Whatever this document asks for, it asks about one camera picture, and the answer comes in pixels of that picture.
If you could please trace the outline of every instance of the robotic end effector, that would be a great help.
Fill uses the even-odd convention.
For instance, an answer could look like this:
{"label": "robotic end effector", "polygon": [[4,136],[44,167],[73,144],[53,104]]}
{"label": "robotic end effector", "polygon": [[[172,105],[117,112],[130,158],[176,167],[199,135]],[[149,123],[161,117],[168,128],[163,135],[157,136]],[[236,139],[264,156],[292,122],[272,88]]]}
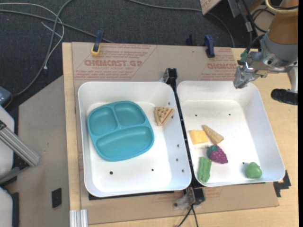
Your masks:
{"label": "robotic end effector", "polygon": [[274,89],[272,98],[292,105],[298,104],[298,4],[299,0],[283,0],[280,6],[268,8],[276,13],[269,30],[255,38],[250,46],[260,40],[257,52],[250,46],[241,54],[235,73],[235,88],[246,87],[268,73],[286,72],[291,80],[291,90]]}

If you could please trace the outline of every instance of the green toy vegetable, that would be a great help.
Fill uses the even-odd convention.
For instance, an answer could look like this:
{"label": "green toy vegetable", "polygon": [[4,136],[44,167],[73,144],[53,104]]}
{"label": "green toy vegetable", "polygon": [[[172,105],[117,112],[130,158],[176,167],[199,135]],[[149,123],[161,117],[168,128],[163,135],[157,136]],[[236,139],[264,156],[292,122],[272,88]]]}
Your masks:
{"label": "green toy vegetable", "polygon": [[262,170],[256,162],[250,162],[245,169],[248,178],[259,178],[262,176]]}
{"label": "green toy vegetable", "polygon": [[210,177],[211,159],[200,157],[200,165],[198,169],[198,180],[206,183]]}

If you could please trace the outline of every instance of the blue clamp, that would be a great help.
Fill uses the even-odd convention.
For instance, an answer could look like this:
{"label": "blue clamp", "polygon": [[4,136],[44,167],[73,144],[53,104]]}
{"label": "blue clamp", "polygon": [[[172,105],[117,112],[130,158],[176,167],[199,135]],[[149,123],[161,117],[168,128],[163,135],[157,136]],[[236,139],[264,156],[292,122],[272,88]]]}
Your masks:
{"label": "blue clamp", "polygon": [[206,54],[209,58],[214,57],[214,39],[211,35],[206,35],[204,37],[204,44],[208,48],[206,49]]}
{"label": "blue clamp", "polygon": [[99,52],[100,52],[100,43],[102,42],[102,39],[103,39],[103,33],[98,30],[98,33],[97,33],[97,37],[96,37],[96,41],[95,41],[95,44],[93,44],[90,52],[93,54],[93,55],[98,55]]}

